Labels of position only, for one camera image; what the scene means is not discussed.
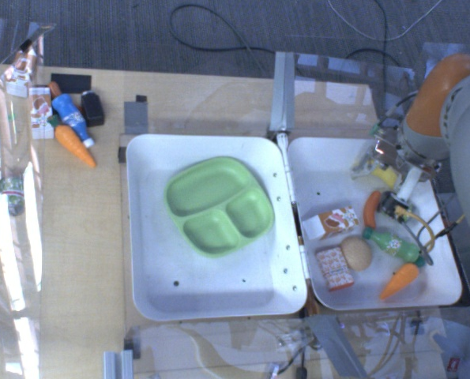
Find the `bottle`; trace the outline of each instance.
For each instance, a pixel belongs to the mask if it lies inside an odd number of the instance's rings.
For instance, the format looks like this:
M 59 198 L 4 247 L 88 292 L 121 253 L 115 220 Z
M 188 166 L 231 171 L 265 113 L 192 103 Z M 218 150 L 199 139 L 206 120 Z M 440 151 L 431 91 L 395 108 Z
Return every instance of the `bottle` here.
M 406 262 L 416 262 L 419 258 L 419 247 L 406 242 L 393 233 L 380 233 L 374 231 L 371 227 L 365 227 L 363 237 L 373 240 L 387 254 L 399 257 Z
M 52 107 L 59 113 L 61 120 L 75 131 L 86 148 L 94 144 L 87 134 L 87 124 L 81 112 L 75 107 L 68 94 L 61 94 L 52 100 Z

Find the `plastic sheet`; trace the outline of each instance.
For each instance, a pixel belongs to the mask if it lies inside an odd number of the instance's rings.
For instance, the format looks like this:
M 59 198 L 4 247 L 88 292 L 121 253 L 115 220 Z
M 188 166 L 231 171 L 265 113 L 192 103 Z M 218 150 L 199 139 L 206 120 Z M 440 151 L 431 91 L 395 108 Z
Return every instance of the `plastic sheet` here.
M 53 27 L 32 24 L 18 39 L 21 26 L 0 21 L 0 361 L 11 377 L 39 377 L 43 149 L 29 89 Z

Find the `green divided plate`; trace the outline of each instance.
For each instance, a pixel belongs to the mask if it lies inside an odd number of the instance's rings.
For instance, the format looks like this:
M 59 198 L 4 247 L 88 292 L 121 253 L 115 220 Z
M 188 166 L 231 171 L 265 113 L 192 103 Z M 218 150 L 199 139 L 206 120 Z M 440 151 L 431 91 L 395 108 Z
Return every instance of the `green divided plate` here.
M 189 244 L 208 257 L 232 253 L 273 225 L 273 207 L 252 173 L 231 157 L 214 157 L 173 177 L 167 210 Z

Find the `orange carrot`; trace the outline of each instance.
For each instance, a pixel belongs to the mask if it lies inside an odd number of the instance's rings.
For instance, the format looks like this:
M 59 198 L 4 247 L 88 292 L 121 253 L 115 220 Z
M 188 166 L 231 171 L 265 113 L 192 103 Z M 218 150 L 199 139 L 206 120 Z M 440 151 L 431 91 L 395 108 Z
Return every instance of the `orange carrot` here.
M 57 125 L 55 127 L 55 138 L 84 163 L 90 167 L 96 166 L 96 161 L 92 158 L 91 153 L 89 153 L 71 127 L 68 125 Z
M 404 287 L 413 282 L 418 275 L 419 269 L 415 264 L 408 262 L 401 265 L 400 269 L 394 273 L 391 280 L 385 285 L 379 298 L 383 300 L 401 291 Z
M 363 222 L 365 227 L 371 227 L 372 229 L 377 227 L 375 223 L 375 212 L 377 211 L 381 196 L 382 193 L 380 191 L 374 191 L 368 197 L 363 210 Z

